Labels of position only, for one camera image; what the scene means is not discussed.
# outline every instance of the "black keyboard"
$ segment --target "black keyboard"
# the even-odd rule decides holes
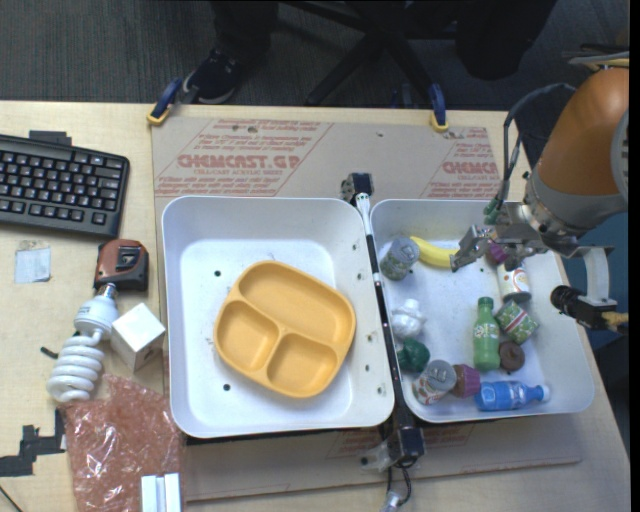
[[[0,135],[0,222],[117,238],[129,160]]]

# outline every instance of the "plastic bag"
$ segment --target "plastic bag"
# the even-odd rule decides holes
[[[122,377],[103,378],[108,399],[60,406],[73,492],[80,512],[138,512],[140,479],[180,472],[185,438],[163,395]]]

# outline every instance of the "black sneaker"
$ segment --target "black sneaker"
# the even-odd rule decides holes
[[[189,93],[192,86],[198,88],[194,101],[205,105],[217,105],[227,101],[240,83],[242,64],[220,50],[213,50],[209,57],[193,70],[182,82],[182,90]]]

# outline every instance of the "table surface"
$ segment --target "table surface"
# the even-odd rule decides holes
[[[139,240],[148,249],[151,279],[146,293],[123,294],[119,309],[126,311],[145,302],[159,316],[151,127],[145,119],[149,109],[149,105],[139,104],[4,101],[0,103],[0,133],[27,137],[29,130],[66,131],[76,146],[129,158],[132,172],[120,237]],[[428,112],[420,110],[244,106],[182,106],[179,110],[180,115],[211,118],[428,124]],[[494,154],[502,155],[504,113],[448,114],[451,126],[486,127]],[[520,160],[521,169],[514,176],[527,169],[524,158]],[[522,190],[522,183],[514,183],[510,198],[520,199]],[[13,282],[14,254],[26,238],[42,240],[52,248],[51,279],[46,283]],[[0,356],[0,457],[17,454],[23,425],[40,428],[41,436],[53,435],[56,404],[45,390],[52,365],[40,347],[57,351],[72,332],[71,319],[94,293],[91,276],[97,246],[102,241],[44,230],[25,234],[19,227],[0,229],[0,269],[4,269],[0,272],[0,340],[4,349]],[[587,337],[581,328],[580,332],[595,384],[592,404],[571,418],[582,460],[576,464],[415,480],[412,498],[403,511],[631,510],[629,457]],[[159,392],[163,390],[160,358],[131,375],[119,357],[107,350],[104,366],[110,373],[130,377]],[[99,387],[98,396],[103,393],[103,387]],[[33,476],[0,478],[0,485],[25,512],[77,510],[66,454],[39,456]],[[187,508],[201,512],[377,511],[384,495],[383,485],[359,485],[190,503]],[[12,510],[15,509],[0,496],[0,512]]]

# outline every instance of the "yellow plate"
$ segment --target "yellow plate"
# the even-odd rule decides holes
[[[247,268],[222,304],[214,342],[229,366],[295,398],[322,392],[353,341],[353,307],[337,290],[277,261]]]

